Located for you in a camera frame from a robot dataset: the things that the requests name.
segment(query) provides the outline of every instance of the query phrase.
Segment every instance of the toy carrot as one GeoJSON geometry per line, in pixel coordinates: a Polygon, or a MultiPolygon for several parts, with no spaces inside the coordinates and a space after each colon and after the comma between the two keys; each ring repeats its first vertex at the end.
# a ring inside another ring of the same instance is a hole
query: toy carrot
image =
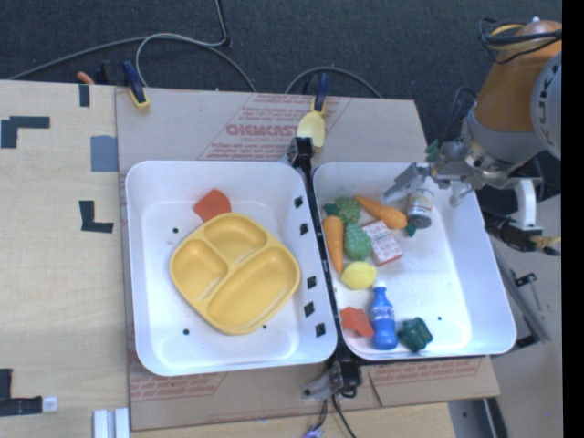
{"type": "Polygon", "coordinates": [[[328,256],[332,265],[340,274],[343,270],[343,238],[345,229],[340,217],[330,215],[322,221],[322,230],[325,233],[328,256]]]}
{"type": "Polygon", "coordinates": [[[355,201],[369,214],[381,219],[390,229],[403,229],[408,224],[407,216],[399,209],[362,195],[355,196],[355,201]]]}

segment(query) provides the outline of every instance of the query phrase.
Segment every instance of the white tray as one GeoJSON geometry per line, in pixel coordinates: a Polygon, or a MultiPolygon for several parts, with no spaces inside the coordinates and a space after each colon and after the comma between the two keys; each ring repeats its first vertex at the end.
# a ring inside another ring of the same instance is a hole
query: white tray
{"type": "MultiPolygon", "coordinates": [[[[380,199],[381,191],[409,163],[330,162],[314,173],[314,187],[321,218],[323,206],[338,196],[367,195],[380,199]]],[[[343,331],[348,347],[365,360],[407,360],[500,354],[513,347],[516,327],[501,281],[489,236],[474,193],[452,207],[450,190],[440,190],[431,179],[424,188],[434,194],[432,225],[413,237],[392,231],[403,256],[378,267],[378,279],[388,284],[388,299],[396,321],[422,318],[433,341],[419,353],[403,345],[382,351],[370,339],[343,331]]],[[[405,211],[402,200],[396,207],[405,211]]],[[[361,212],[360,224],[373,221],[361,212]]],[[[331,267],[338,310],[351,306],[368,312],[371,290],[351,290],[331,267]]]]}
{"type": "Polygon", "coordinates": [[[136,349],[175,376],[326,360],[337,346],[332,308],[301,175],[280,162],[141,162],[126,178],[136,349]],[[256,220],[300,265],[300,286],[264,327],[243,336],[211,327],[179,294],[169,262],[203,222],[193,205],[211,189],[256,220]]]}

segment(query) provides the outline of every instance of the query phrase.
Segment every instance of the blue bottle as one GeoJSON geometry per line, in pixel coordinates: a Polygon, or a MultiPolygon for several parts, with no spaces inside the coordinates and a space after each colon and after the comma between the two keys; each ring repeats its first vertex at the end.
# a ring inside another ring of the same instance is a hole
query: blue bottle
{"type": "Polygon", "coordinates": [[[370,322],[374,332],[373,347],[379,350],[395,349],[398,345],[393,305],[385,295],[386,290],[384,282],[378,281],[373,284],[375,298],[370,306],[370,322]]]}

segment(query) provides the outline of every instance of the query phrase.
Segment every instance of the yellow divided plate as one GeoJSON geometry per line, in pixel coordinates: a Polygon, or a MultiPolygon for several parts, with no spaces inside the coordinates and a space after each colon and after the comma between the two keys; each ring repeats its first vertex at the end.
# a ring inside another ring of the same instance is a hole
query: yellow divided plate
{"type": "Polygon", "coordinates": [[[171,258],[172,282],[186,301],[225,334],[246,334],[292,297],[300,267],[262,225],[237,213],[198,227],[171,258]]]}

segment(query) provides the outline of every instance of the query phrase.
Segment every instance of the wooden table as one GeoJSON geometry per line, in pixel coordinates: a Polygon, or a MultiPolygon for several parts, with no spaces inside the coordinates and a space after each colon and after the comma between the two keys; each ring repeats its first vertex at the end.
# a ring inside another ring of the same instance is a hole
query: wooden table
{"type": "MultiPolygon", "coordinates": [[[[116,136],[114,88],[0,81],[0,119],[50,118],[19,128],[0,149],[0,368],[12,397],[55,396],[52,413],[0,418],[0,436],[88,437],[93,411],[129,406],[126,318],[116,172],[93,172],[90,138],[116,136]],[[109,233],[82,232],[93,201],[109,233]]],[[[346,412],[359,437],[454,437],[446,403],[346,412]]],[[[139,437],[303,436],[316,417],[139,432],[139,437]]],[[[326,436],[348,436],[336,413],[326,436]]]]}

